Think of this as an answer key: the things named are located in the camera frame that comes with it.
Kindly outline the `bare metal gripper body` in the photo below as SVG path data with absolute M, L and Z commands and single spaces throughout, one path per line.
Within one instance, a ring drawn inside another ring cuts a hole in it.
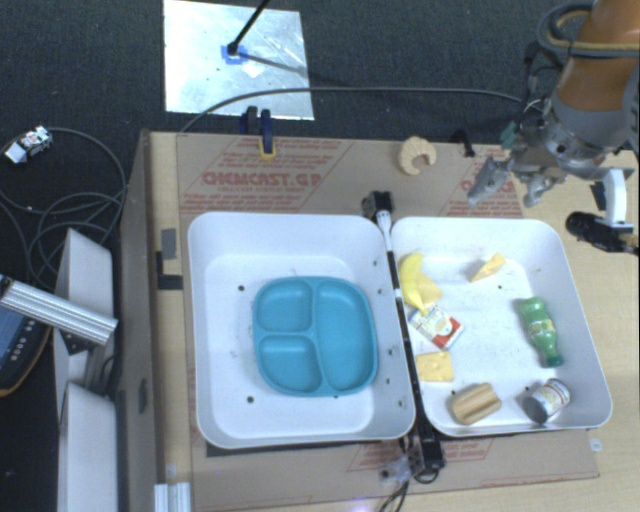
M 583 140 L 562 124 L 522 126 L 511 147 L 508 170 L 519 175 L 600 180 L 608 172 L 605 156 L 602 146 Z

